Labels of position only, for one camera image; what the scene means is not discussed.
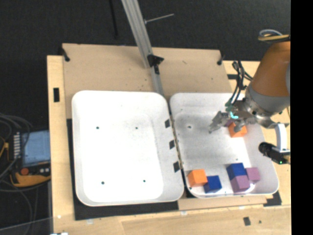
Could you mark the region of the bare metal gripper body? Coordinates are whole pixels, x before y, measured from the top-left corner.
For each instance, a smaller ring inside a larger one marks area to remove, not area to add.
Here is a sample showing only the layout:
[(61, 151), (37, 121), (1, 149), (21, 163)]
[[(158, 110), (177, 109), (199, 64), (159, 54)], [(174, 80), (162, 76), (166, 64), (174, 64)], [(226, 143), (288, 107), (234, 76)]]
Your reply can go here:
[(228, 107), (228, 113), (233, 122), (245, 120), (246, 125), (259, 124), (266, 129), (273, 129), (278, 125), (278, 122), (271, 119), (273, 114), (260, 108), (254, 101), (237, 100)]

